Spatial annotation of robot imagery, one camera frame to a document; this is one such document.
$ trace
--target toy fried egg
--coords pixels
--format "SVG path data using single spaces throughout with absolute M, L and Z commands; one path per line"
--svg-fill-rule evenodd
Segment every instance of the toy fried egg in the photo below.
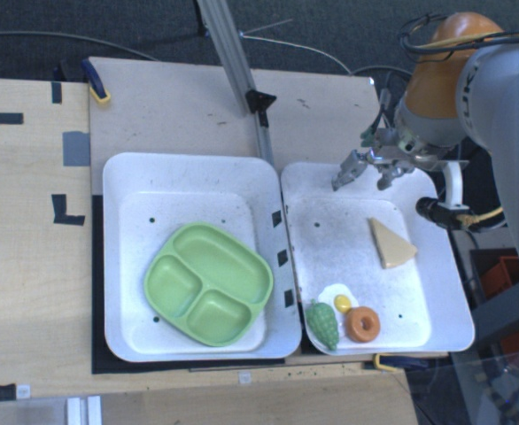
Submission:
M 317 300 L 332 307 L 338 322 L 338 334 L 345 336 L 346 314 L 351 308 L 360 305 L 350 289 L 343 283 L 333 283 L 322 291 Z

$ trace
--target egg white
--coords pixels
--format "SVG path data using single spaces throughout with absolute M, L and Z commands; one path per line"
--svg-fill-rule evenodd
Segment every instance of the egg white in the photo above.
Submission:
M 327 286 L 317 298 L 318 302 L 323 302 L 332 307 L 338 322 L 338 334 L 342 337 L 346 335 L 345 331 L 345 313 L 340 313 L 334 305 L 334 298 L 342 294 L 350 300 L 351 307 L 358 307 L 358 299 L 352 294 L 350 289 L 343 283 L 333 283 Z

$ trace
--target wooden table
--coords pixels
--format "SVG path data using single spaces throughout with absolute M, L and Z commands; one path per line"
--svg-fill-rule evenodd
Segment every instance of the wooden table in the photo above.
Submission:
M 269 75 L 259 72 L 257 82 L 262 83 Z M 363 89 L 365 99 L 353 102 L 354 115 L 350 116 L 361 125 L 373 120 L 376 97 L 368 93 L 366 79 L 330 80 L 348 80 L 351 88 L 345 91 L 347 94 Z M 90 106 L 94 104 L 90 101 L 88 86 L 82 83 L 0 80 L 0 113 L 23 116 L 23 124 L 0 122 L 0 385 L 28 384 L 34 398 L 106 394 L 105 405 L 115 405 L 112 411 L 120 411 L 120 405 L 125 407 L 126 397 L 135 403 L 143 395 L 148 407 L 140 413 L 148 423 L 158 422 L 151 417 L 159 417 L 156 411 L 161 398 L 151 392 L 167 390 L 170 398 L 179 398 L 176 406 L 169 407 L 179 410 L 185 405 L 191 409 L 187 388 L 191 388 L 191 397 L 208 398 L 200 403 L 200 409 L 197 406 L 192 413 L 185 411 L 200 422 L 204 417 L 200 414 L 206 414 L 209 406 L 213 412 L 220 411 L 213 403 L 222 401 L 222 396 L 239 398 L 247 393 L 264 402 L 266 409 L 276 402 L 279 406 L 273 414 L 301 417 L 313 409 L 309 400 L 305 403 L 302 398 L 316 397 L 318 392 L 335 398 L 344 407 L 337 407 L 331 399 L 321 402 L 319 411 L 337 418 L 362 411 L 365 423 L 371 422 L 373 414 L 380 418 L 376 423 L 415 423 L 403 372 L 364 370 L 360 363 L 367 359 L 364 357 L 333 359 L 297 351 L 283 366 L 91 374 L 91 168 L 66 162 L 69 153 L 64 153 L 63 146 L 65 135 L 92 133 Z M 292 105 L 300 110 L 308 106 L 297 99 Z M 274 110 L 273 114 L 281 118 L 281 112 L 285 110 Z M 219 130 L 224 126 L 216 125 Z M 276 155 L 283 153 L 286 145 L 289 148 L 285 141 L 278 144 L 276 140 Z M 340 143 L 351 149 L 355 141 Z M 346 154 L 338 147 L 321 156 L 339 162 Z M 318 160 L 316 153 L 313 160 Z M 84 216 L 84 222 L 54 223 L 54 195 L 66 196 L 66 215 Z M 240 385 L 243 379 L 251 385 Z M 124 397 L 121 392 L 129 393 Z M 284 392 L 287 399 L 283 402 L 276 392 Z M 305 403 L 303 412 L 293 410 L 300 408 L 298 402 Z M 239 408 L 252 416 L 258 414 L 250 412 L 250 405 Z

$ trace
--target green toy vegetable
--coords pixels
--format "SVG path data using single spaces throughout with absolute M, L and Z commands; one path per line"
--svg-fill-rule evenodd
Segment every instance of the green toy vegetable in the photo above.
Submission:
M 306 310 L 306 324 L 327 348 L 334 351 L 338 343 L 338 322 L 332 307 L 323 302 L 311 301 Z

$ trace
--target egg yolk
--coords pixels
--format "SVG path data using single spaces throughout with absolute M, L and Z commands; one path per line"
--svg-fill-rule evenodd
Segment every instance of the egg yolk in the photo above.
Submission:
M 334 298 L 334 306 L 340 313 L 347 313 L 352 308 L 352 303 L 347 296 L 339 294 Z

